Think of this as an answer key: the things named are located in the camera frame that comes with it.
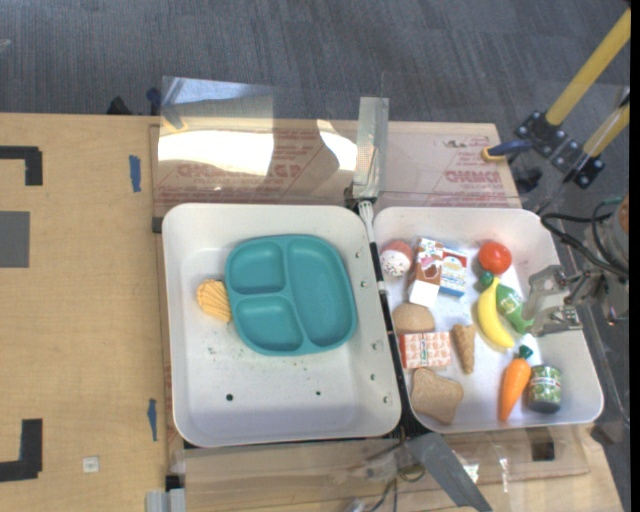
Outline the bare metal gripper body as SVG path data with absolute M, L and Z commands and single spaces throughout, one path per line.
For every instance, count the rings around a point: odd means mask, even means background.
M 598 305 L 607 321 L 629 319 L 629 282 L 604 270 L 585 270 L 567 279 L 567 305 Z

